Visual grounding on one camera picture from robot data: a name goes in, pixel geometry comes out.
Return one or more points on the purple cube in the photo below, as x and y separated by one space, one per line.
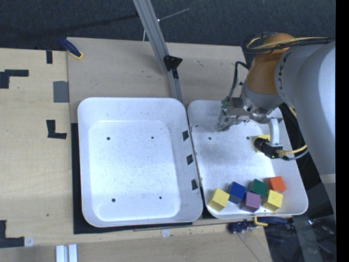
251 201

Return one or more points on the blue cube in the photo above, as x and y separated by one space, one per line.
236 191

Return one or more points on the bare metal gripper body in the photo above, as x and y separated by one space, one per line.
237 110

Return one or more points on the orange cube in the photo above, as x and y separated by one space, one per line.
276 184

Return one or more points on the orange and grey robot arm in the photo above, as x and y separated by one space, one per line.
305 91

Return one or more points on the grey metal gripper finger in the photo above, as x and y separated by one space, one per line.
228 123
221 124

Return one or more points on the green cube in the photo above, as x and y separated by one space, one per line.
257 186

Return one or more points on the black cylinder on white bracket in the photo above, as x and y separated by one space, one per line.
268 146

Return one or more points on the white plastic tray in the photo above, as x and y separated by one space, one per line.
133 168
231 162

